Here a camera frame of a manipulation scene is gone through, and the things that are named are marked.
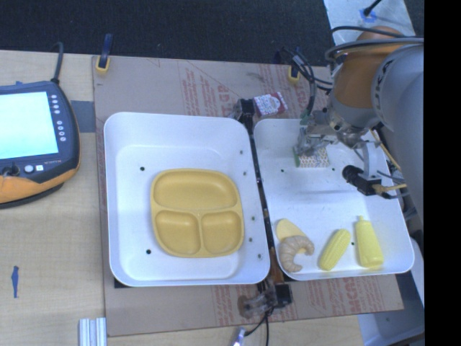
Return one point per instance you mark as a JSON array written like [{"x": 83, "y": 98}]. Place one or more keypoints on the brown cardboard board red print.
[{"x": 162, "y": 85}]

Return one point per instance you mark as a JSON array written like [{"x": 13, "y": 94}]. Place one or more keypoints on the yellow squeeze bottle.
[{"x": 368, "y": 243}]

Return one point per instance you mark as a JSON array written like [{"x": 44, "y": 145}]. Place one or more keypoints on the red and white small carton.
[{"x": 270, "y": 104}]

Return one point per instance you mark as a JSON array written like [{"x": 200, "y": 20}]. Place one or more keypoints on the black cylinder on white bracket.
[{"x": 365, "y": 184}]

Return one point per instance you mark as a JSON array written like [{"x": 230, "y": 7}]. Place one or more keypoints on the yellow divided plate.
[{"x": 196, "y": 211}]

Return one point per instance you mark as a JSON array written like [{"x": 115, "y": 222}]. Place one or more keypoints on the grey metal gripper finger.
[
  {"x": 303, "y": 143},
  {"x": 318, "y": 146}
]

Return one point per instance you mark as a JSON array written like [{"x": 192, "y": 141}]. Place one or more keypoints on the white plastic tray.
[
  {"x": 317, "y": 200},
  {"x": 137, "y": 193}
]

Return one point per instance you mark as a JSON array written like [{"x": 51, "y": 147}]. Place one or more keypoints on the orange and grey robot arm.
[{"x": 396, "y": 85}]

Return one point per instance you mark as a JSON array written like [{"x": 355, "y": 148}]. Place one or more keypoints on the yellow corn cob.
[{"x": 335, "y": 249}]

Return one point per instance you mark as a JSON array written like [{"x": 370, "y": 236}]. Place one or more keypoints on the beige croissant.
[{"x": 293, "y": 251}]

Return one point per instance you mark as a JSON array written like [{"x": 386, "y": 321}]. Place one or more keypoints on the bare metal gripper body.
[{"x": 324, "y": 126}]

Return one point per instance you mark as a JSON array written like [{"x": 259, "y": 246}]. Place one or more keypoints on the thin black rod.
[{"x": 260, "y": 189}]

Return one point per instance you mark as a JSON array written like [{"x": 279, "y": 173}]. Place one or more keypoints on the orange patterned packet green edge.
[{"x": 314, "y": 160}]

